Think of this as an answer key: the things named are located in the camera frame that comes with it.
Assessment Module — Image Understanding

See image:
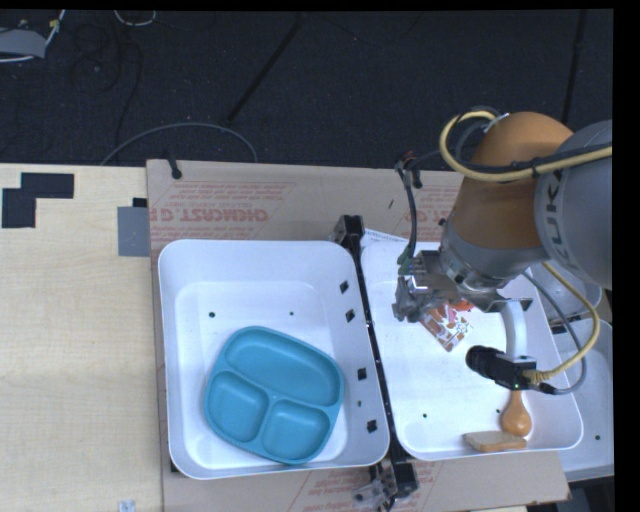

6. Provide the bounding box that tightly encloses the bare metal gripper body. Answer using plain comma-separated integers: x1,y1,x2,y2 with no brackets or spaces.
398,249,507,307

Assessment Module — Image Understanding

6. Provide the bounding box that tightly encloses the orange and white packet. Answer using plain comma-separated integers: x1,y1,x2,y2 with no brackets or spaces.
419,298,476,353

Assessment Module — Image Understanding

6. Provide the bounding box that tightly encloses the thin black rod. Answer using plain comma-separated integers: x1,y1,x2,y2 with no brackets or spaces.
348,233,404,467

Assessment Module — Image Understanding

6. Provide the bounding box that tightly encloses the white printed paper sheet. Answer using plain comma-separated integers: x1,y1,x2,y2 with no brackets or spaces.
363,228,410,247

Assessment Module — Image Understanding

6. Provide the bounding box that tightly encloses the white plastic tray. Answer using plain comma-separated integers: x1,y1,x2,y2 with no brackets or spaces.
157,238,392,481
359,239,585,462

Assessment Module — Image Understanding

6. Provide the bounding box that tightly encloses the orange toy drumstick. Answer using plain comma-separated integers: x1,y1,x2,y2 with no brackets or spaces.
499,388,533,438

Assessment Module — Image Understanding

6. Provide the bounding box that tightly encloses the tan toy bread slice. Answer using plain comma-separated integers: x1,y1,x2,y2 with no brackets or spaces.
461,430,528,455

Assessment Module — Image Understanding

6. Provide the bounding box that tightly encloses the brown cardboard board, red print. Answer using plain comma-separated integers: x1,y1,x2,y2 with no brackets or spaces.
145,158,572,512

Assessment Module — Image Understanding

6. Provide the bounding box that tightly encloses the blue divided plate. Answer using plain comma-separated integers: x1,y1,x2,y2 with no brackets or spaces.
202,325,346,467

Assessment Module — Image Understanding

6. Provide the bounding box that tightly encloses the black block with thin wires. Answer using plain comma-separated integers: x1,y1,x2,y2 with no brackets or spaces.
331,214,366,247
388,460,419,500

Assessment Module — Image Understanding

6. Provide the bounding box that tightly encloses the black cylinder on white bracket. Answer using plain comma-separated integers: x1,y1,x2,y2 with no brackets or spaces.
465,294,540,392

